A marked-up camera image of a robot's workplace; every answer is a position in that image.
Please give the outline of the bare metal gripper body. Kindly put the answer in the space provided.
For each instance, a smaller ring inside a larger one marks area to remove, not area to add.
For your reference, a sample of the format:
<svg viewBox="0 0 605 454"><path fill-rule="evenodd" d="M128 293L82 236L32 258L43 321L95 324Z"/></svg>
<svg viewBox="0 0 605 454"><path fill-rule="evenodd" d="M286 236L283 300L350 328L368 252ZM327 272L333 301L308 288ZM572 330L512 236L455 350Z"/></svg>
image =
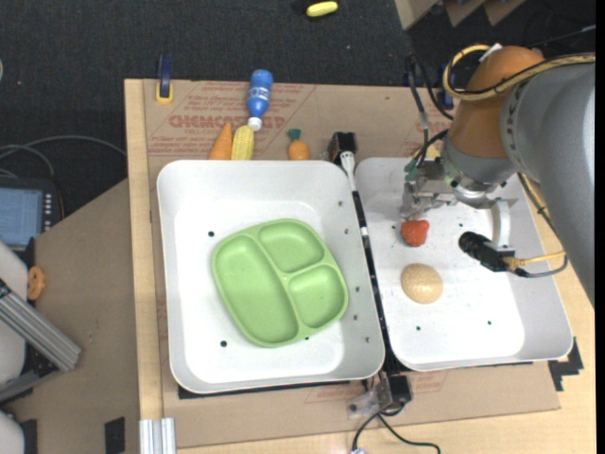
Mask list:
<svg viewBox="0 0 605 454"><path fill-rule="evenodd" d="M412 159L405 165L404 201L429 210L463 203L475 209L489 208L489 195L502 181L501 159Z"/></svg>

